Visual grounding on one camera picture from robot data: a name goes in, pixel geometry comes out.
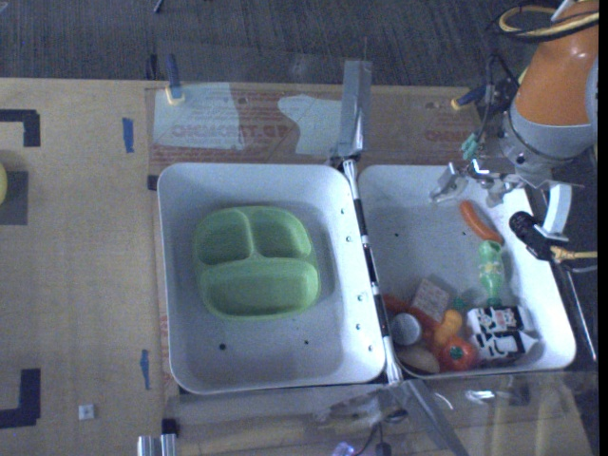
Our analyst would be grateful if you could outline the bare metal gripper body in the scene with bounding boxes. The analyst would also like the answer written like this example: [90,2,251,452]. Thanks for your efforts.
[466,135,542,192]

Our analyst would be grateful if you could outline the orange sausage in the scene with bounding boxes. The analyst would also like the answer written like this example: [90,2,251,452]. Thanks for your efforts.
[459,199,506,247]

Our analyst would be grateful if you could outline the white plastic tray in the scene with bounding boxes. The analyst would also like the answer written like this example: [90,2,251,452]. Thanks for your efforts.
[356,163,579,381]
[156,161,388,395]

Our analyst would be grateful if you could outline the green clear plastic bottle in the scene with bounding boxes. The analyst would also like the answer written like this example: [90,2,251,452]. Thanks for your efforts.
[476,238,506,309]

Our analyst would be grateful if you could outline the black and white carton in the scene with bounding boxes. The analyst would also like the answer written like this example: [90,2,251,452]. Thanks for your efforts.
[465,305,526,336]
[469,330,541,363]

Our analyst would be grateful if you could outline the red toy food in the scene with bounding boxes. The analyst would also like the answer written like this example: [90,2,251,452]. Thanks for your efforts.
[382,293,441,347]

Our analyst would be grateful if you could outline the yellow orange toy food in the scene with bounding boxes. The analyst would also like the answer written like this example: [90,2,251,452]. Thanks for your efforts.
[432,308,465,349]

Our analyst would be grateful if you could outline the grey round can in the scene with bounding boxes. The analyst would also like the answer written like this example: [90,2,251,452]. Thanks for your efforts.
[389,312,424,347]

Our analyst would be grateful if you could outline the orange pepper green stem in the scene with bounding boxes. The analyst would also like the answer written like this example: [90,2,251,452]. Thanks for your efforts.
[436,335,479,372]

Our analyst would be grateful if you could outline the beige toy potato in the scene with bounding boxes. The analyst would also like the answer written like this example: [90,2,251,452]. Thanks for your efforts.
[395,344,443,375]

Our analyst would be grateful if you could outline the brown cardboard board red print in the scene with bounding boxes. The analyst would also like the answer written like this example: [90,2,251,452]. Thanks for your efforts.
[144,82,526,398]

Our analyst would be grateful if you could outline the green divided plate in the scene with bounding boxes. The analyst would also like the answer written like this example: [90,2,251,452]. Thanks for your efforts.
[191,204,322,322]

